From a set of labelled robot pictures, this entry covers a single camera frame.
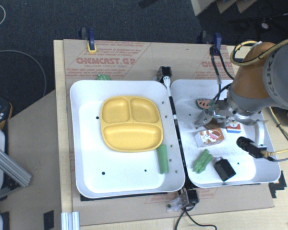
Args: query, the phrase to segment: yellow plate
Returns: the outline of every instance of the yellow plate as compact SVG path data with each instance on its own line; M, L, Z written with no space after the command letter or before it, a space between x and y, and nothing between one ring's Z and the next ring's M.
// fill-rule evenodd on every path
M117 96L105 100L100 123L104 142L116 151L153 150L163 139L158 107L147 98Z

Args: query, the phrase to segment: black floor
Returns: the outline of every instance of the black floor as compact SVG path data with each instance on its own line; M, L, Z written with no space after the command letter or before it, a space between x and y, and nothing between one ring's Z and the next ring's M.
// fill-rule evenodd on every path
M53 40L77 39L82 26L92 27L97 40L196 43L202 31L208 41L220 33L226 45L288 38L283 16L288 0L258 0L243 13L234 4L223 14L213 3L198 16L190 0L0 0L0 5L6 10L0 50L17 51L0 52L0 96L12 103L13 115L54 90ZM270 30L260 30L263 19Z

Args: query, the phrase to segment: yellow divided dish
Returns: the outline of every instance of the yellow divided dish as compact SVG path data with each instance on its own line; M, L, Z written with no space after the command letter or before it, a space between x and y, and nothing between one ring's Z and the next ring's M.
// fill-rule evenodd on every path
M104 142L116 151L153 150L163 139L159 110L147 98L116 96L105 100L101 106L100 123Z

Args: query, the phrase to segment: white tray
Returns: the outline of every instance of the white tray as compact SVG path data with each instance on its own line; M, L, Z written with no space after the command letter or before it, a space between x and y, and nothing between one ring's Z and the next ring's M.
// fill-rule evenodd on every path
M231 83L229 80L222 81L222 87ZM258 184L274 182L280 177L278 162L270 162L266 159L255 159L236 145L240 136L255 140L254 126L241 125L241 133L228 133L228 140L213 146L206 147L214 158L223 157L227 159L236 172L236 175L223 182L210 162L206 170L196 173L192 165L199 154L205 148L196 145L194 135L204 130L204 127L195 129L194 122L201 113L196 104L196 99L212 99L218 92L216 80L176 80L171 85L177 119L180 129L183 152L186 160L188 177L191 182L202 188ZM226 97L227 91L223 91L220 100ZM253 119L263 120L262 114L257 114ZM264 125L264 144L269 151L274 151L266 126Z
M117 152L102 138L102 103L121 95L141 96L158 107L169 172L159 173L156 150ZM180 148L165 86L156 81L80 80L70 90L76 185L88 198L174 192L185 182Z

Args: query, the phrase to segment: green object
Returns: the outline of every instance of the green object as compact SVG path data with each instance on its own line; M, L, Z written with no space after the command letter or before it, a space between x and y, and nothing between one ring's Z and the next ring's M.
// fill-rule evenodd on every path
M110 77L106 74L97 74L96 80L111 80Z
M160 174L168 173L168 152L166 145L160 145L157 149Z
M193 164L193 171L201 173L205 170L207 164L212 160L213 156L209 154L209 150L205 149L199 158Z

